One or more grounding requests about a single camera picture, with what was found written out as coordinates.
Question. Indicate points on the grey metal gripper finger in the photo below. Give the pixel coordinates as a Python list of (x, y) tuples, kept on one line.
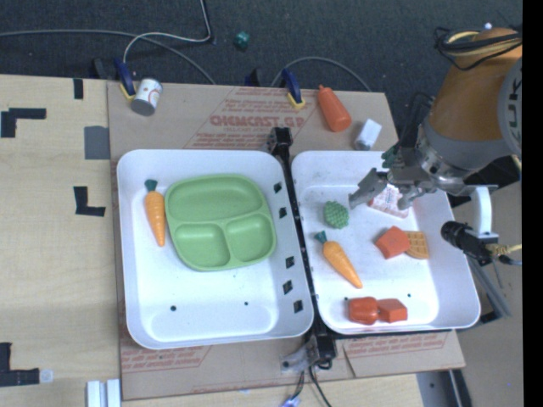
[(367, 190), (406, 198)]

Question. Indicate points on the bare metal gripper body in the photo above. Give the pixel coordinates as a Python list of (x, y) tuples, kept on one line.
[(418, 172)]

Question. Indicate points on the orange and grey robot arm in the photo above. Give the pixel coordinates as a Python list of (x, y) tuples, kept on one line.
[(466, 104)]

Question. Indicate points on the white packet with red print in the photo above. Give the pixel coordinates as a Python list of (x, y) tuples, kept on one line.
[(388, 204)]

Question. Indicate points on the green grapes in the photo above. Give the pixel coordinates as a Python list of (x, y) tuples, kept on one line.
[(336, 215)]

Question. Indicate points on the orange block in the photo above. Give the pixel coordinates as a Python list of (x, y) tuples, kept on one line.
[(393, 310), (392, 243)]

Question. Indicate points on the orange waffle biscuit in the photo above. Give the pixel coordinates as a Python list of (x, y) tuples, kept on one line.
[(419, 245)]

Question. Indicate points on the small white carton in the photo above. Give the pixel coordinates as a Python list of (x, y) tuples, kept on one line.
[(368, 135)]

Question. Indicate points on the orange carrot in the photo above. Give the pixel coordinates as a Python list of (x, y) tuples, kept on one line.
[(155, 212), (339, 261)]

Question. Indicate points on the white plastic tray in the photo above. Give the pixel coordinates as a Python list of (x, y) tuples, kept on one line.
[(382, 278), (212, 303)]

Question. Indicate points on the orange bottle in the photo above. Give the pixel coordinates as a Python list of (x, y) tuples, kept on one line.
[(334, 110)]

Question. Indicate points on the rounded red-orange block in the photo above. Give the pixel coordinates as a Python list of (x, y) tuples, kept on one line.
[(362, 310)]

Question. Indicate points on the brown cardboard board, red print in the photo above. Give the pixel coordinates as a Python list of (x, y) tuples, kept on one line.
[(237, 117)]

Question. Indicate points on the green divided plate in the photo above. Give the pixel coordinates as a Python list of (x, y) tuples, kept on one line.
[(220, 223)]

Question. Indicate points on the dark green cube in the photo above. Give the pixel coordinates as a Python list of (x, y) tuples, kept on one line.
[(241, 39)]

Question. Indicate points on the white and orange can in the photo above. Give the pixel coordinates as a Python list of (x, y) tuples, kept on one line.
[(147, 96)]

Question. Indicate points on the black cylinder on white bracket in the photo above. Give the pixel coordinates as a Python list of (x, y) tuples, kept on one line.
[(462, 235)]

